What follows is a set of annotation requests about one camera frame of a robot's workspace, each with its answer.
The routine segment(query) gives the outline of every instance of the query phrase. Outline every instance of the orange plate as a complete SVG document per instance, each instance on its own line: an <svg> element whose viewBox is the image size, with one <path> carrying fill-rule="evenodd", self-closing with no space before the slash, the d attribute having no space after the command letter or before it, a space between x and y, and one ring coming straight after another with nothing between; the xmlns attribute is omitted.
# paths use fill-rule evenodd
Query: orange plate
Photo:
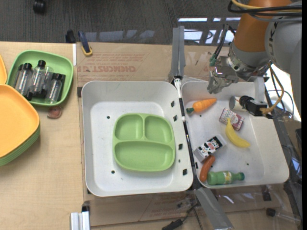
<svg viewBox="0 0 307 230"><path fill-rule="evenodd" d="M6 74L4 62L0 55L0 84L5 84L8 75Z"/></svg>
<svg viewBox="0 0 307 230"><path fill-rule="evenodd" d="M0 84L0 158L23 144L38 126L32 105L13 87Z"/></svg>

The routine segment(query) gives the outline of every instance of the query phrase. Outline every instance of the small box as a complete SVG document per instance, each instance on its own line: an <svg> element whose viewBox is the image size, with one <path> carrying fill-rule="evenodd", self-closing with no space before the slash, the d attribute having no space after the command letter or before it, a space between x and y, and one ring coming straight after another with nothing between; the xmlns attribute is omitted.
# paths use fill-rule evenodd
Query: small box
<svg viewBox="0 0 307 230"><path fill-rule="evenodd" d="M232 127L237 131L241 128L244 121L244 117L234 113L233 111L227 108L224 108L219 118L219 121L227 125L227 118L230 118Z"/></svg>
<svg viewBox="0 0 307 230"><path fill-rule="evenodd" d="M210 154L226 146L226 144L226 141L221 135L216 135L197 147L193 153L199 161L203 162Z"/></svg>

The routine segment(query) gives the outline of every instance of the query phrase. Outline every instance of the pink package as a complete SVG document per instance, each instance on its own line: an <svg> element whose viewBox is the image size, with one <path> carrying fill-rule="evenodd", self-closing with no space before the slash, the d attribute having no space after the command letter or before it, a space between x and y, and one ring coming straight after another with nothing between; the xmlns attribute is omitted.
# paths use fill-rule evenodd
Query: pink package
<svg viewBox="0 0 307 230"><path fill-rule="evenodd" d="M239 130L243 124L244 121L244 117L240 116L239 114L234 113L233 111L224 108L224 110L222 111L222 114L219 118L219 121L227 124L227 118L230 118L232 127L235 130Z"/></svg>

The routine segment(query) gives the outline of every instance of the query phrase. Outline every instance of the black cap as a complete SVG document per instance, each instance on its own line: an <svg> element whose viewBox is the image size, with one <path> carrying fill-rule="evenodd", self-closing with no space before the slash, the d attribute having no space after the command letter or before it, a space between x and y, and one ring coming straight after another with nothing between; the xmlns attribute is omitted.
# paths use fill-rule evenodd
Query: black cap
<svg viewBox="0 0 307 230"><path fill-rule="evenodd" d="M42 96L42 98L45 98L46 94L47 94L47 90L45 89L42 89L41 92L39 93L39 95Z"/></svg>
<svg viewBox="0 0 307 230"><path fill-rule="evenodd" d="M30 63L25 63L23 69L24 70L30 70L32 68L32 65Z"/></svg>
<svg viewBox="0 0 307 230"><path fill-rule="evenodd" d="M45 65L46 65L46 62L44 61L44 60L39 60L38 61L38 64L37 64L39 67L45 67Z"/></svg>
<svg viewBox="0 0 307 230"><path fill-rule="evenodd" d="M267 208L267 216L274 217L276 215L276 210L272 208Z"/></svg>
<svg viewBox="0 0 307 230"><path fill-rule="evenodd" d="M57 80L62 80L62 77L63 75L62 74L59 74L59 73L56 73L56 75L54 76L54 79L57 79Z"/></svg>
<svg viewBox="0 0 307 230"><path fill-rule="evenodd" d="M27 95L25 96L25 98L30 101L33 98L33 93L32 92L28 92Z"/></svg>
<svg viewBox="0 0 307 230"><path fill-rule="evenodd" d="M254 98L253 97L250 97L250 96L247 96L247 95L243 95L240 97L239 99L239 104L245 108L245 105L249 102L249 101L253 101Z"/></svg>

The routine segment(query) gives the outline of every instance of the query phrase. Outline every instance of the stacked plates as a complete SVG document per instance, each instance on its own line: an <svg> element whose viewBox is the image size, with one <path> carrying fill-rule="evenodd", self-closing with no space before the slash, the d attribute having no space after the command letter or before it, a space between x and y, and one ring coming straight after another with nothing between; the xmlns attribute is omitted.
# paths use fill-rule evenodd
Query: stacked plates
<svg viewBox="0 0 307 230"><path fill-rule="evenodd" d="M37 111L13 87L5 85L6 78L0 57L0 166L21 155L40 135Z"/></svg>

